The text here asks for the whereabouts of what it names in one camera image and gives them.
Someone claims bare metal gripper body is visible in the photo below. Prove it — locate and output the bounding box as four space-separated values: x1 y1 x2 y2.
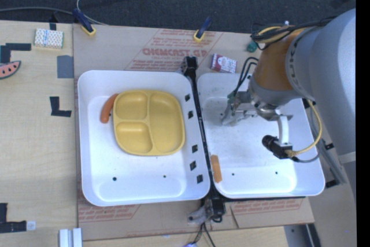
230 90 280 121

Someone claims red and white packet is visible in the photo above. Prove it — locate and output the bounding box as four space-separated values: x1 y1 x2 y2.
210 53 238 74

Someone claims orange flat biscuit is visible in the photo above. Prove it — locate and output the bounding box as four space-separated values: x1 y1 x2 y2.
210 154 223 184

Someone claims white plastic tray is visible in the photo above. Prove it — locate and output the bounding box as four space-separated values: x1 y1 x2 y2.
196 72 326 200
77 69 211 207

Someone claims yellow divided plate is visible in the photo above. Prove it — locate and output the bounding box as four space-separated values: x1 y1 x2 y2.
112 89 186 157

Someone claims orange sausage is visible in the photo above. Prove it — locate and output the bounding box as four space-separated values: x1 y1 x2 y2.
99 93 120 124

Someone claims brown cardboard board, red print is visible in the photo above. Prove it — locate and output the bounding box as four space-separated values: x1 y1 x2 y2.
72 23 316 241

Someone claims red watermelon slice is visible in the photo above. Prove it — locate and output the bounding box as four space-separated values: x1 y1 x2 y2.
0 60 22 80

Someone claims black cylinder on white bracket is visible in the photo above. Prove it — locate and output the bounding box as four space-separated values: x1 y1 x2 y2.
261 114 294 160

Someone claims black block with thin wires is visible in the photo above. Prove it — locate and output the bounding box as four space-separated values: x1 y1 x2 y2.
201 197 227 223
179 56 199 77

